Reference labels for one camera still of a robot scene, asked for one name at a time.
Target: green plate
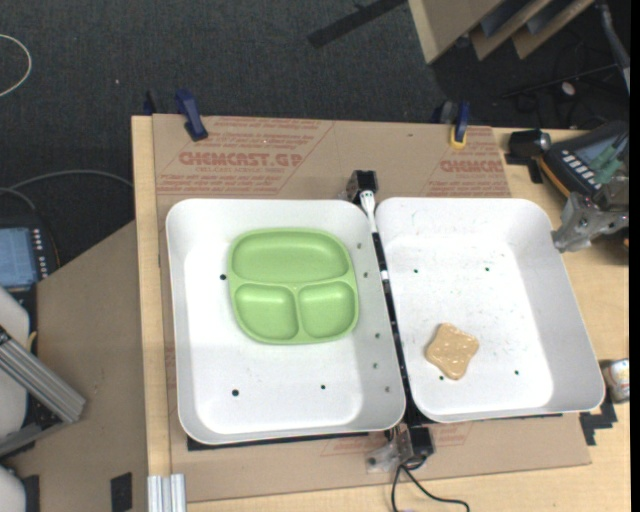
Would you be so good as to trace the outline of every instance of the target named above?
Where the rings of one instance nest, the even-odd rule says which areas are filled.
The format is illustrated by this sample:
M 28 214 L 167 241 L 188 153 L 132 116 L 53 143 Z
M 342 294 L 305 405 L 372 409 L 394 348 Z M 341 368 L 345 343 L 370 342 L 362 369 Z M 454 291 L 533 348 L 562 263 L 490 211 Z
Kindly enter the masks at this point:
M 260 229 L 231 244 L 227 262 L 238 324 L 265 343 L 339 339 L 358 321 L 351 257 L 317 229 Z

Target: bread slice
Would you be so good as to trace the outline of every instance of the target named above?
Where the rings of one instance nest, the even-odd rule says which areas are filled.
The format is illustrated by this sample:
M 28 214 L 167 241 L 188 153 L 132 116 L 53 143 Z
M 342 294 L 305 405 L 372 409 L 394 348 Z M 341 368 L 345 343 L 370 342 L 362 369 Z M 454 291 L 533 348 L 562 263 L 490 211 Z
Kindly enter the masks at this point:
M 427 346 L 425 357 L 448 378 L 458 380 L 466 373 L 469 362 L 479 347 L 477 338 L 453 324 L 443 323 Z

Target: white loop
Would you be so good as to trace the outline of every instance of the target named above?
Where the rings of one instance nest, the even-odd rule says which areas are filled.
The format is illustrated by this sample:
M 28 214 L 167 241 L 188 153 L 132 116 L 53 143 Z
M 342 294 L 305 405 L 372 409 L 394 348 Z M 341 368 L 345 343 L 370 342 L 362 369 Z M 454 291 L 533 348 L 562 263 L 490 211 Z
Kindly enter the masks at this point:
M 10 92 L 15 91 L 18 87 L 20 87 L 24 83 L 24 81 L 27 78 L 29 78 L 29 75 L 31 74 L 32 61 L 31 61 L 31 53 L 29 53 L 29 50 L 27 49 L 27 47 L 23 45 L 20 41 L 18 41 L 15 37 L 11 37 L 6 34 L 0 34 L 0 39 L 8 39 L 9 41 L 16 43 L 20 47 L 20 49 L 25 53 L 25 55 L 27 56 L 27 60 L 29 61 L 29 64 L 27 66 L 27 71 L 24 74 L 24 76 L 16 84 L 9 87 L 6 91 L 0 92 L 0 98 L 2 98 L 3 96 L 6 96 Z

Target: black floor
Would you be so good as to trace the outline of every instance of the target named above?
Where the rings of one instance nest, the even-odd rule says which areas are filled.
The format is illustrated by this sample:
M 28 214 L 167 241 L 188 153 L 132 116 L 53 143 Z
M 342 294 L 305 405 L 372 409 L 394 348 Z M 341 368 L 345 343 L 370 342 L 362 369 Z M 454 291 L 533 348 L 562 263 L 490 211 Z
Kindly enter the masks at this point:
M 627 49 L 630 4 L 610 2 Z M 629 120 L 615 69 L 583 77 L 573 98 L 555 87 L 502 98 L 612 64 L 595 8 L 524 60 L 507 42 L 480 62 L 462 39 L 432 65 L 406 3 L 323 46 L 311 44 L 311 34 L 354 12 L 347 0 L 5 5 L 0 34 L 28 47 L 33 70 L 0 97 L 0 187 L 63 170 L 130 180 L 130 118 L 143 113 L 149 89 L 172 112 L 173 93 L 187 87 L 205 115 L 425 123 L 444 101 L 467 100 L 473 124 L 590 129 Z M 25 66 L 18 46 L 0 38 L 0 94 Z M 50 225 L 63 264 L 133 219 L 131 189 L 100 176 L 47 179 L 19 191 Z M 0 215 L 28 211 L 19 198 L 0 196 Z

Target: blue screen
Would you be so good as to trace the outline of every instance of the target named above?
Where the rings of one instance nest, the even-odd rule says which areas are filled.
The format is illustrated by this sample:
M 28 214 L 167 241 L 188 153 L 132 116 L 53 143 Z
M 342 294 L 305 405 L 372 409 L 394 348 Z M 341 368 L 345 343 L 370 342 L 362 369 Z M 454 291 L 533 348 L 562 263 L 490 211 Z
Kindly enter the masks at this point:
M 0 285 L 22 288 L 37 280 L 29 229 L 0 229 Z

